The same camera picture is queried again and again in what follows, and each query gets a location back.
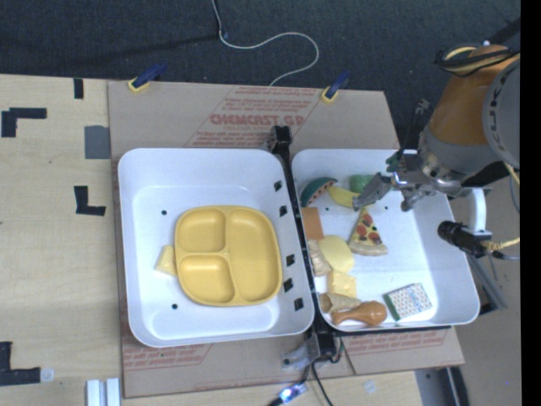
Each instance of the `blue and yellow clamp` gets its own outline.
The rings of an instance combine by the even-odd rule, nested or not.
[[[133,93],[140,93],[149,86],[149,81],[158,80],[166,72],[165,63],[157,63],[150,66],[145,72],[128,82],[128,88]]]
[[[349,83],[349,71],[344,71],[336,78],[335,82],[321,92],[321,101],[331,104],[338,95],[340,89],[344,89]]]

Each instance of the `white cable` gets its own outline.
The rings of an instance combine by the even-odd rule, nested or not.
[[[271,38],[267,39],[266,41],[262,41],[259,44],[255,44],[255,45],[251,45],[251,46],[239,46],[239,45],[233,45],[233,44],[229,43],[228,41],[226,41],[226,39],[223,37],[223,34],[221,33],[221,18],[220,18],[220,14],[218,13],[218,7],[216,6],[216,2],[215,2],[215,0],[210,0],[210,2],[212,3],[212,9],[214,10],[214,15],[216,16],[216,21],[218,22],[218,36],[220,37],[220,41],[224,45],[226,45],[227,47],[234,48],[236,50],[254,50],[255,48],[262,47],[262,46],[268,44],[269,42],[274,41],[275,39],[278,39],[278,38],[283,37],[283,36],[300,36],[300,37],[303,37],[304,39],[307,39],[314,46],[315,58],[314,58],[314,60],[312,61],[311,64],[309,64],[307,66],[304,66],[304,67],[302,67],[300,69],[295,69],[294,71],[287,72],[285,74],[280,75],[279,77],[275,78],[272,81],[272,83],[270,83],[270,85],[274,85],[278,80],[281,80],[282,78],[285,78],[285,77],[287,77],[289,75],[297,74],[299,72],[303,72],[303,71],[305,71],[307,69],[312,68],[318,62],[318,60],[320,59],[320,49],[318,48],[318,45],[315,43],[315,41],[310,36],[305,35],[304,33],[299,33],[297,31],[287,31],[285,33],[280,33],[279,35],[272,36]]]

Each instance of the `toy chicken leg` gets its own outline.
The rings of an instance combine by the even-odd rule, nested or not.
[[[359,307],[348,311],[336,311],[332,313],[332,323],[338,325],[343,321],[363,321],[369,325],[379,325],[387,318],[387,308],[377,301],[363,302]]]

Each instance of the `white tray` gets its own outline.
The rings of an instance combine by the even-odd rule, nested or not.
[[[292,161],[295,185],[300,195],[303,187],[319,177],[336,178],[348,188],[353,174],[385,172],[385,159],[395,151],[381,150],[306,150],[300,151]],[[389,314],[379,326],[373,327],[357,321],[344,321],[338,326],[344,332],[370,332],[383,329],[421,328],[466,324],[473,321],[479,311],[478,293],[466,256],[458,248],[442,240],[437,228],[445,220],[453,221],[451,208],[442,194],[419,201],[409,212],[400,208],[402,195],[389,192],[369,208],[381,238],[388,247],[386,255],[355,255],[350,272],[357,278],[357,295],[362,301],[383,301],[383,294],[411,283],[422,283],[433,307],[430,310],[395,322]],[[324,193],[311,206],[317,206],[325,235],[341,236],[346,241],[358,217],[358,212],[340,206],[328,193]],[[325,277],[314,278],[316,291],[327,290]]]
[[[215,343],[293,335],[310,327],[314,305],[276,157],[247,149],[136,149],[121,158],[118,178],[128,321],[142,343]],[[179,216],[209,205],[252,207],[272,221],[287,283],[276,297],[243,307],[196,304],[175,277],[155,270],[162,246],[173,244]]]

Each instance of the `yellow divided plate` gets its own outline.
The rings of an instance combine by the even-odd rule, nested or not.
[[[272,222],[244,206],[184,212],[175,228],[183,291],[205,305],[255,305],[280,290],[281,258]]]

